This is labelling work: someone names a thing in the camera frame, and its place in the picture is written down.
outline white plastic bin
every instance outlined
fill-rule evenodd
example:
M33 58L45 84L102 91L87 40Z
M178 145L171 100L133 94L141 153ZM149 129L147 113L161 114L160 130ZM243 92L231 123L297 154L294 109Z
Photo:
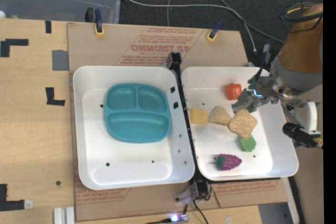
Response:
M232 117L231 104L225 86L240 83L247 88L247 81L257 73L254 67L189 67L182 72L184 95L188 110L198 108L208 114L221 105ZM257 125L252 135L257 142L252 152L244 152L239 145L239 136L227 126L191 124L195 154L199 171L209 180L226 181L242 179L275 178L294 175L299 167L292 139L283 134L286 123L280 103L265 104L252 112ZM242 163L231 170L219 170L215 158L219 154L239 157Z
M177 82L170 70L85 66L75 71L73 82L79 177L84 185L98 190L181 183L192 178L193 155ZM167 137L139 144L109 134L101 105L108 90L121 83L148 84L166 95L172 122Z

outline black tape marking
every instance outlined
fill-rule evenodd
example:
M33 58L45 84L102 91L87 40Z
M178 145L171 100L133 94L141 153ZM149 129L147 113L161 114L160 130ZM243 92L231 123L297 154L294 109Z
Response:
M54 87L46 87L47 94L47 104L51 105L65 105L65 100L55 100L54 99Z
M0 211L25 209L25 201L7 201L7 184L0 184Z
M28 46L28 39L9 38L0 42L0 57L9 57L11 46Z
M18 38L6 38L5 42L9 46L28 46L29 39L18 39Z
M46 20L45 23L46 23L46 33L51 34L51 21Z
M9 45L5 41L0 42L0 57L9 57Z

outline wooden table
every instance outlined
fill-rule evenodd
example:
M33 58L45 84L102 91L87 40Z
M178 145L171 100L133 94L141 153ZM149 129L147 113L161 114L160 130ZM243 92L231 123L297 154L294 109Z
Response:
M46 34L39 20L0 19L0 40L29 39L11 46L0 58L0 184L8 184L7 200L32 200L33 208L0 212L1 223L52 223L53 209L75 205L70 123L69 71L53 71L54 50L68 50L67 22L53 22ZM46 105L46 87L64 106ZM188 212L190 223L204 223ZM209 223L261 223L258 206L204 210ZM167 214L87 221L147 223Z

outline red toy tomato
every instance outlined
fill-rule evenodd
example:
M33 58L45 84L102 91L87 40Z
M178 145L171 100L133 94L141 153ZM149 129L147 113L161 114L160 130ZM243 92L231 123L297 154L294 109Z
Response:
M236 100L240 94L242 86L239 83L231 83L228 86L225 87L225 93L229 100Z

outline teal plate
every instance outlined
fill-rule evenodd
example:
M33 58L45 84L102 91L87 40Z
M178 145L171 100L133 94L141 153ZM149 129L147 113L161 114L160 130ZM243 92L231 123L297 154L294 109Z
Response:
M105 121L112 137L130 143L160 141L171 128L165 94L154 86L139 83L117 84L108 90Z

